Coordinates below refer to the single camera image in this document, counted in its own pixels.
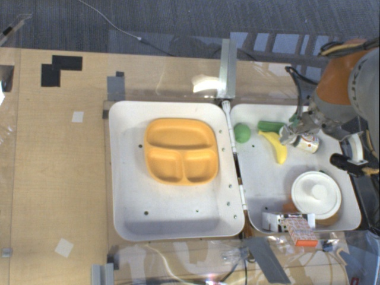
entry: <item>orange divided plate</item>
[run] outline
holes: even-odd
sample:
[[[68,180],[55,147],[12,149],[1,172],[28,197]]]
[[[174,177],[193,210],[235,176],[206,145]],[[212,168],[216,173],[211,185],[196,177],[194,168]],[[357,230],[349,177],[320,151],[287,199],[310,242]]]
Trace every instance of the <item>orange divided plate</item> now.
[[[145,162],[161,183],[196,185],[211,182],[219,169],[213,130],[195,119],[161,118],[145,130]]]

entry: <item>white sticker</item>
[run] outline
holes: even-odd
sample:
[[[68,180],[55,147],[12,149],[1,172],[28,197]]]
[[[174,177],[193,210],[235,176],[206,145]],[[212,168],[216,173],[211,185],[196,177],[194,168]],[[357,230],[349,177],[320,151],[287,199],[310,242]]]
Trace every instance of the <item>white sticker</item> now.
[[[71,120],[71,122],[83,122],[83,115],[84,115],[84,112],[77,112],[77,111],[75,111],[72,114],[72,120]]]
[[[72,247],[74,247],[73,243],[70,243],[65,239],[60,239],[57,247],[55,248],[55,252],[59,255],[62,255],[65,258],[68,258],[72,250]]]

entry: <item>gray carpet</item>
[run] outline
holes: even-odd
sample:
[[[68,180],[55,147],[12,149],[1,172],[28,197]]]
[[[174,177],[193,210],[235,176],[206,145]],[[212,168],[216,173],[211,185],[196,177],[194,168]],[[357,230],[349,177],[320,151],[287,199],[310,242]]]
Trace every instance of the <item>gray carpet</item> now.
[[[176,56],[217,58],[218,39],[229,38],[231,33],[249,33],[254,39],[257,34],[269,33],[340,40],[379,34],[380,0],[83,1],[121,29],[144,36]],[[5,29],[18,14],[32,14],[18,38],[8,46],[165,55],[116,31],[98,13],[76,0],[0,2],[0,29]],[[215,41],[210,45],[194,37]],[[251,57],[240,53],[240,58]]]

